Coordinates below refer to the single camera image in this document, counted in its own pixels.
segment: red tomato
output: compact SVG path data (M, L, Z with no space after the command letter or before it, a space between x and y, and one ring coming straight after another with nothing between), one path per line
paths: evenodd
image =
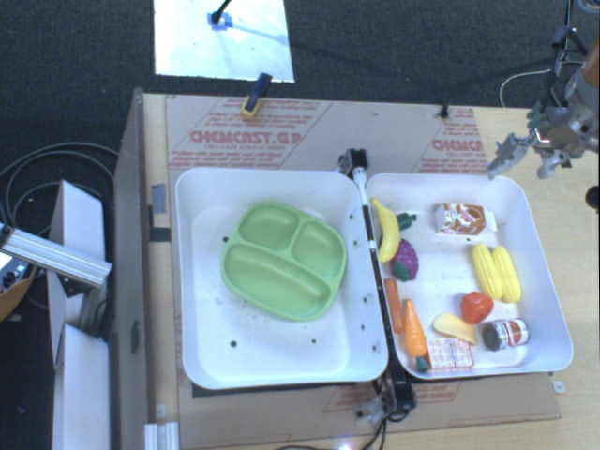
M483 321L494 308L494 301L480 292L471 292L462 297L460 310L466 323L475 324Z

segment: green plate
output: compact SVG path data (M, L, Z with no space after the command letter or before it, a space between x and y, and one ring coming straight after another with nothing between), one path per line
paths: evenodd
M249 208L227 241L221 275L232 292L290 320L314 320L332 304L346 245L323 221L278 202Z

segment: toy carrot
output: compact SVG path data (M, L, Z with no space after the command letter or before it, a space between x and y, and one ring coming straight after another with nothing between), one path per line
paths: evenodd
M410 298L404 300L404 345L406 353L412 357L424 356L428 352L428 342Z
M385 294L387 295L387 303L390 306L390 315L392 317L392 326L395 334L401 334L404 330L402 322L402 307L400 306L400 298L398 296L398 285L395 278L386 278L383 281L385 285Z

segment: yellow corn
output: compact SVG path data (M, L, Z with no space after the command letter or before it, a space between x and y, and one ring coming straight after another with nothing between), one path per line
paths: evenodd
M472 261L483 293L495 300L502 298L504 294L503 278L494 263L489 248L481 243L475 245L472 249Z
M491 256L504 280L502 300L507 303L518 302L521 299L521 286L518 283L517 272L508 251L506 248L498 246L491 251Z

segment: wooden table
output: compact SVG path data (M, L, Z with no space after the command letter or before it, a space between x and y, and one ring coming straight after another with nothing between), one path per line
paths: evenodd
M147 185L164 182L166 172L166 136L164 96L144 96L146 126ZM526 112L521 109L473 109L486 151L493 158L496 141L514 131L523 135ZM598 302L598 215L584 202L589 187L597 184L598 156L586 154L574 162L573 169L559 168L547 180L539 180L536 169L540 158L531 151L505 176L525 190L545 251L547 264L562 304L575 356L566 370L552 380L562 383L564 393L557 396L562 418L538 422L461 427L431 431L396 431L386 437L386 449L457 449L511 448L596 448L600 441L600 357ZM170 226L167 215L155 215L155 225ZM170 244L152 244L153 262L171 260ZM174 366L172 274L156 271L153 286L153 340L155 348L155 386L157 402L164 404L165 420L177 420L176 370ZM345 440L360 448L366 439ZM334 448L339 441L303 442L320 448ZM276 448L256 445L245 448Z

